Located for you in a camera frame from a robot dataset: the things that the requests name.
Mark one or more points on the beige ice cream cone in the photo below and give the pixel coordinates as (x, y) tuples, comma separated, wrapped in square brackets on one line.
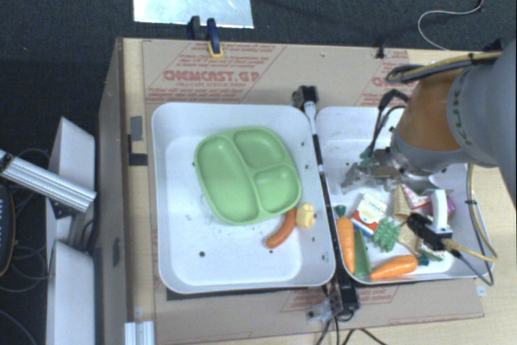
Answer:
[(400, 202)]

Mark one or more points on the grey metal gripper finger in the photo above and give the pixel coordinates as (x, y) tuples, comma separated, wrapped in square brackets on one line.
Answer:
[(352, 177), (390, 183)]

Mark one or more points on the beige waffle cone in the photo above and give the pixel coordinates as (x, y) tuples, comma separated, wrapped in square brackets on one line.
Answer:
[(408, 240)]

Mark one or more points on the pink and purple packet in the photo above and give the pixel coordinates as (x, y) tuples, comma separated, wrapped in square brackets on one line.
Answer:
[(451, 207)]

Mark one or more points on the yellow toy duck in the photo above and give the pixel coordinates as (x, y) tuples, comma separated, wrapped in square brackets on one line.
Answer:
[(305, 216)]

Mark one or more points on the green divided plate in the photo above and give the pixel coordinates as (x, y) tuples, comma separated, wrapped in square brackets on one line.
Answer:
[(238, 173)]

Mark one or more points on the thin black and white rod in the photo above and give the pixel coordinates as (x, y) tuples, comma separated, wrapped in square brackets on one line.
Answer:
[(318, 149)]

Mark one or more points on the green gridded toy leaf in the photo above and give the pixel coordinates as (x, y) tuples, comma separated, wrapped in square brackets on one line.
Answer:
[(385, 234)]

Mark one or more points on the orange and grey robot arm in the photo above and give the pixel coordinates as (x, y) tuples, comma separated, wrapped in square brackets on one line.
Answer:
[(480, 109)]

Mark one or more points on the white plastic tray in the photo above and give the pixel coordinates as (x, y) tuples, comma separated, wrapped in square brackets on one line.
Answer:
[(242, 254), (347, 141)]

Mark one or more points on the black cylinder on white bracket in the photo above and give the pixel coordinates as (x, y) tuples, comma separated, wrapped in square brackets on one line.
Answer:
[(429, 232)]

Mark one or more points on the green pea pod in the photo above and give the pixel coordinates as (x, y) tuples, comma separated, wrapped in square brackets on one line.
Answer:
[(361, 254)]

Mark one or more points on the brown cardboard board red print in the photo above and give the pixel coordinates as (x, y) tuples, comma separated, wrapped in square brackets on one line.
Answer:
[(242, 64)]

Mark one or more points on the red and white packet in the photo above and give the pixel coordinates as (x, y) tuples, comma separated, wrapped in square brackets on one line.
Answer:
[(416, 199)]

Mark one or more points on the red and white carton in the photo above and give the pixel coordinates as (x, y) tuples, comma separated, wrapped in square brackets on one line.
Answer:
[(368, 212)]

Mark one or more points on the orange carrot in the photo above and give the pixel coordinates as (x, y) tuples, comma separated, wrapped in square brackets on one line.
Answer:
[(346, 242), (393, 267)]

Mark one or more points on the orange sausage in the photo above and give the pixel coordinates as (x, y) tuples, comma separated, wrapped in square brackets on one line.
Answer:
[(282, 232)]

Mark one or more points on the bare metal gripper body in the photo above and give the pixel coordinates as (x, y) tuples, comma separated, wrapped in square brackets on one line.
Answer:
[(385, 165)]

